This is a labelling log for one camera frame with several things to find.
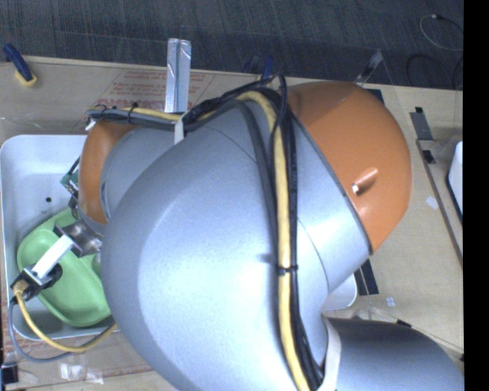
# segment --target wooden table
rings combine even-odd
[[[10,63],[0,63],[0,146],[16,134],[82,134],[84,113],[97,103],[162,108],[166,69],[25,57],[38,77],[33,88],[23,87]],[[192,71],[190,104],[222,94],[256,77],[229,72]],[[288,78],[288,84],[311,81]],[[445,155],[462,136],[463,94],[397,86],[365,85],[380,90],[407,140],[412,159],[413,188],[409,209],[377,254],[370,257],[378,293],[360,296],[348,309],[331,317],[407,323],[436,340],[458,361],[464,353],[462,228],[445,185],[450,160]],[[418,141],[410,112],[422,108],[433,140]],[[422,151],[433,152],[428,164]],[[0,257],[3,255],[0,193]],[[171,390],[132,349],[120,333],[112,334],[84,354],[52,363],[33,363],[15,356],[7,332],[7,283],[0,259],[3,351],[18,367],[14,389],[138,389]],[[42,342],[19,338],[34,356],[56,351]],[[64,340],[76,345],[84,339]]]

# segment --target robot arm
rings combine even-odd
[[[408,206],[394,118],[351,83],[245,90],[195,117],[97,121],[86,140],[77,215],[134,349],[181,390],[461,384],[411,329],[321,316]]]

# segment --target black cable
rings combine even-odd
[[[457,22],[455,22],[454,20],[451,20],[449,18],[447,18],[446,16],[442,16],[442,15],[436,15],[436,14],[433,14],[431,15],[434,19],[437,19],[437,20],[445,20],[447,21],[448,23],[452,24],[453,26],[455,26],[458,30],[460,30],[460,33],[462,33],[462,35],[464,34],[464,28],[462,28]]]
[[[257,118],[249,107],[239,100],[233,99],[227,102],[224,107],[239,108],[246,122],[250,138],[252,140],[253,153],[258,165],[259,178],[261,180],[262,194],[265,205],[267,206],[268,222],[270,224],[270,233],[272,244],[277,244],[277,212],[275,208],[275,186],[271,180],[268,169],[267,150],[262,140]]]
[[[410,86],[414,86],[414,84],[412,82],[412,79],[411,79],[411,76],[410,76],[410,70],[409,69],[410,69],[410,66],[411,66],[412,61],[415,60],[415,59],[419,59],[419,58],[427,59],[428,61],[431,61],[434,64],[438,65],[440,67],[440,69],[442,70],[442,72],[447,77],[447,80],[449,81],[449,88],[450,89],[455,89],[455,83],[453,82],[452,74],[446,70],[446,68],[442,65],[442,63],[438,59],[435,59],[434,57],[432,57],[430,55],[421,54],[421,53],[412,54],[411,56],[409,56],[409,58],[407,58],[407,62],[406,62],[406,78],[407,78],[407,82],[409,83]]]
[[[71,166],[71,168],[69,169],[69,171],[67,171],[67,175],[73,175],[73,173],[76,170],[76,168],[78,167],[79,163],[80,163],[80,156],[74,161],[74,163]]]
[[[317,389],[322,384],[324,373],[319,364],[315,361],[310,344],[307,338],[306,329],[302,321],[299,308],[299,291],[297,282],[297,150],[295,143],[295,133],[293,128],[294,116],[289,109],[287,102],[287,87],[284,77],[280,76],[281,93],[280,95],[271,89],[256,89],[257,92],[266,96],[272,103],[277,112],[277,120],[271,132],[269,148],[270,158],[274,156],[274,144],[272,135],[277,128],[280,129],[283,138],[283,146],[286,158],[286,173],[289,184],[289,229],[290,229],[290,258],[291,285],[290,285],[290,314],[291,324],[294,332],[294,342],[297,357],[301,363],[302,370],[312,390]],[[270,163],[271,180],[275,178],[275,166]]]
[[[184,117],[183,124],[185,132],[193,131],[200,126],[199,118],[207,113],[217,111],[226,101],[235,98],[237,95],[244,93],[256,87],[264,86],[274,80],[276,76],[271,76],[262,80],[252,81],[234,90],[227,91],[220,97],[208,99],[192,108]],[[133,125],[144,125],[161,130],[174,130],[174,120],[160,117],[149,116],[142,113],[133,112],[133,107],[127,112],[126,110],[118,110],[113,108],[104,108],[103,110],[91,109],[86,112],[91,119],[101,121],[112,121],[118,123],[131,123]]]

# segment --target white cable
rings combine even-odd
[[[437,15],[425,15],[425,16],[422,16],[421,18],[421,22],[420,22],[420,28],[421,28],[421,32],[422,34],[424,35],[424,37],[430,41],[433,45],[435,45],[437,48],[440,48],[440,49],[444,49],[446,51],[452,51],[452,52],[462,52],[464,50],[464,48],[449,48],[447,46],[443,46],[443,45],[440,45],[438,44],[437,42],[435,42],[433,39],[431,39],[429,37],[429,35],[425,32],[424,30],[424,26],[423,26],[423,23],[424,23],[424,20],[426,18],[430,17],[431,19],[438,19]]]

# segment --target cable tie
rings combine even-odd
[[[299,265],[292,265],[289,266],[288,268],[285,268],[284,266],[277,266],[277,275],[286,275],[287,273],[293,274],[299,269]]]
[[[105,106],[105,104],[102,104],[102,106],[104,106],[104,109],[99,113],[99,119],[101,121],[104,119],[105,110],[107,110],[107,106]]]
[[[132,103],[132,107],[130,108],[129,112],[127,113],[127,121],[129,122],[129,125],[132,125],[130,115],[132,114],[132,111],[138,107],[138,104],[134,101]]]

